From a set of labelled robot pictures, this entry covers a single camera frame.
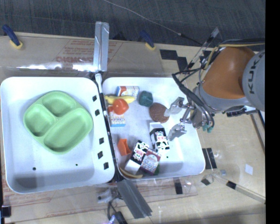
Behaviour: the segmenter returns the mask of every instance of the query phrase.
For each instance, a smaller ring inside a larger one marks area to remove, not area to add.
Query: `gray floor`
[[[145,30],[155,43],[199,46],[215,27],[223,40],[265,38],[266,0],[0,0],[0,35],[8,24],[19,32],[94,37],[96,21],[110,24],[111,39],[122,32],[130,41]]]

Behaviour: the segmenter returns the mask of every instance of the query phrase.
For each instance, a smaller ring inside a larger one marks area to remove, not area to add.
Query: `green divided plate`
[[[65,154],[79,144],[93,128],[84,107],[63,91],[51,91],[24,113],[24,126],[47,150]]]

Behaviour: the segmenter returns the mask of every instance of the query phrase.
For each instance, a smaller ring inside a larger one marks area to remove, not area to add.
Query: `white sticker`
[[[250,175],[253,175],[253,167],[248,165],[248,164],[246,164],[245,172],[250,174]]]

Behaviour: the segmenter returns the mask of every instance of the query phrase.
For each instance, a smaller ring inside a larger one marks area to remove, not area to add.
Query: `toy banana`
[[[116,99],[124,99],[128,104],[133,102],[134,100],[136,100],[136,97],[134,96],[107,96],[105,95],[105,100],[109,103],[109,104],[113,104],[113,102]]]

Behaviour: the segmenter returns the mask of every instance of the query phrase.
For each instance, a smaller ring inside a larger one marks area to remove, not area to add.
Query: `table surface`
[[[16,50],[6,36],[0,36],[0,83],[10,76],[30,76],[17,67],[31,64],[72,62],[77,56],[93,52],[93,39],[16,33],[23,48]],[[108,71],[103,79],[124,76],[169,77],[178,71],[176,58],[187,62],[199,47],[155,44],[148,49],[143,42],[109,41]],[[162,59],[160,50],[174,54]],[[62,73],[49,74],[63,76]],[[198,79],[187,80],[192,89]],[[211,133],[198,129],[202,149],[211,148],[217,168],[199,175],[180,177],[182,194],[176,194],[173,179],[137,181],[137,187],[152,215],[134,219],[124,201],[113,203],[128,223],[265,223],[265,132],[258,114],[228,118],[215,115]],[[0,116],[0,153],[2,163],[3,205],[12,215],[6,223],[107,223],[107,204],[97,195],[110,185],[86,186],[36,194],[17,194],[7,185]]]

